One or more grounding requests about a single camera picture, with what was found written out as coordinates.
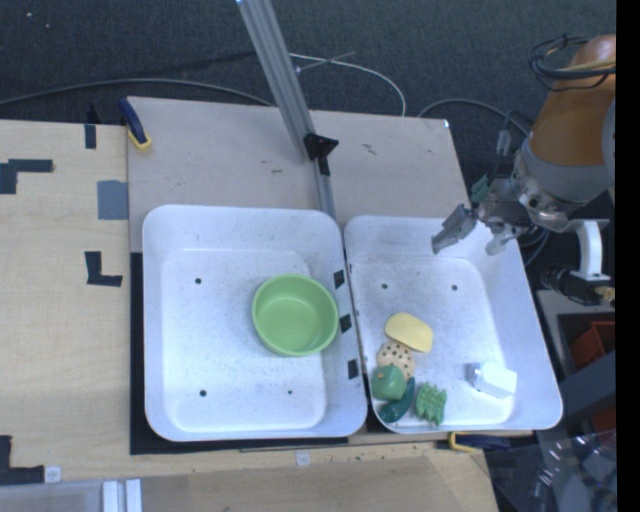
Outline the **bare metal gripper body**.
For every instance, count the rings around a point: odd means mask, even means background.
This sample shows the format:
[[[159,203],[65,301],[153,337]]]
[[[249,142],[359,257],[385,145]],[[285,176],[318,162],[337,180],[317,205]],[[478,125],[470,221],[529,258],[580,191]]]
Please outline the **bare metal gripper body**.
[[[571,178],[568,167],[519,152],[510,174],[488,174],[473,185],[477,217],[490,227],[534,224],[561,232],[580,207],[579,190]]]

